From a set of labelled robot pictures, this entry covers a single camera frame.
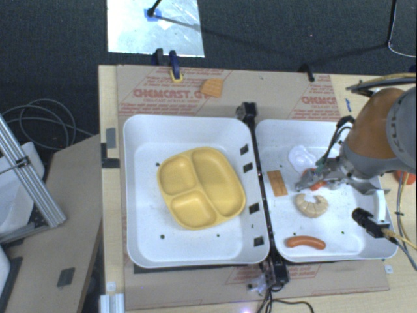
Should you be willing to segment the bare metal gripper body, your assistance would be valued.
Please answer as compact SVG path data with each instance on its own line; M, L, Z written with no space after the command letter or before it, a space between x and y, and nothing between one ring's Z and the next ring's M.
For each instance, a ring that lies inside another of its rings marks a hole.
M315 173L318 179L340 179L342 185L350 185L363 195L372 195L374 192L381 190L384 194L390 192L389 188L383 188L379 177L368 177L356 170L351 162L342 156L328 158L323 164L319 164Z

